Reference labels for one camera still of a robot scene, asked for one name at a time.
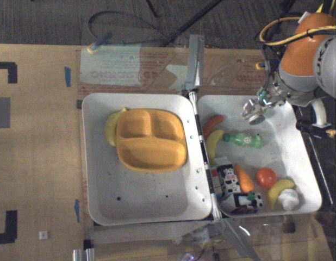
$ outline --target toy bottle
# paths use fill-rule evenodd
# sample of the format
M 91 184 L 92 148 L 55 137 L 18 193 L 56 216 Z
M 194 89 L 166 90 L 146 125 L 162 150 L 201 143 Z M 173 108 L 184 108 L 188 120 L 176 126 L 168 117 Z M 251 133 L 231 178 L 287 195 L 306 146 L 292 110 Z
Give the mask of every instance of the toy bottle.
M 222 138 L 225 142 L 231 141 L 242 147 L 262 148 L 264 144 L 264 139 L 259 134 L 237 133 L 235 135 L 231 135 L 225 133 Z

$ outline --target yellow banana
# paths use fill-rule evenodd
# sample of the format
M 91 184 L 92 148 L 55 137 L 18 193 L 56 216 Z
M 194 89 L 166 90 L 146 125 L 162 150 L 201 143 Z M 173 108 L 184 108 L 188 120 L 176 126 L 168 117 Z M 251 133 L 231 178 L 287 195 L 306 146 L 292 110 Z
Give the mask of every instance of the yellow banana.
M 127 111 L 127 109 L 124 107 L 120 111 L 111 113 L 107 119 L 107 122 L 105 123 L 105 138 L 107 139 L 108 143 L 114 147 L 116 146 L 117 121 L 120 118 L 121 114 L 125 111 Z
M 208 136 L 206 141 L 206 150 L 210 164 L 214 165 L 216 143 L 222 138 L 225 132 L 221 129 L 217 129 Z
M 270 207 L 272 210 L 275 208 L 275 204 L 279 194 L 284 189 L 292 189 L 294 188 L 295 183 L 289 179 L 280 179 L 275 183 L 272 188 L 268 191 L 268 200 L 270 202 Z

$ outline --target orange tray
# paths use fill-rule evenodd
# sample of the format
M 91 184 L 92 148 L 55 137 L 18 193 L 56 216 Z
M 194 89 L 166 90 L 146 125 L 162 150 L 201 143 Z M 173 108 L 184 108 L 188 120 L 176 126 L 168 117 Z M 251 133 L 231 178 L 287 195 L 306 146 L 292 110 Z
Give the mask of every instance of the orange tray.
M 117 155 L 129 169 L 170 172 L 186 161 L 183 125 L 173 113 L 156 109 L 131 109 L 116 126 Z

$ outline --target carrot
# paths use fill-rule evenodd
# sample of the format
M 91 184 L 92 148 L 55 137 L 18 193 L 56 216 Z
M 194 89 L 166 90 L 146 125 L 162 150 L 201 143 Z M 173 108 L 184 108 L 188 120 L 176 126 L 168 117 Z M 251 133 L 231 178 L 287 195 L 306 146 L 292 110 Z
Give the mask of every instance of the carrot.
M 222 121 L 223 121 L 222 115 L 215 115 L 214 117 L 210 118 L 202 129 L 204 139 L 206 139 L 210 135 L 213 127 L 220 124 Z
M 242 192 L 248 193 L 249 191 L 254 190 L 253 181 L 239 164 L 234 165 L 234 172 L 237 175 L 238 183 Z

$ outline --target red tomato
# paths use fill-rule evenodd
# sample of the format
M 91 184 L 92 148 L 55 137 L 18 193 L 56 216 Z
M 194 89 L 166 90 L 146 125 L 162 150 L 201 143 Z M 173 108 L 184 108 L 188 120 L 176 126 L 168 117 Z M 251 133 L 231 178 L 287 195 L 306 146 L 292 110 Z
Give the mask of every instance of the red tomato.
M 277 175 L 272 169 L 263 167 L 256 173 L 256 182 L 261 187 L 269 189 L 277 182 Z

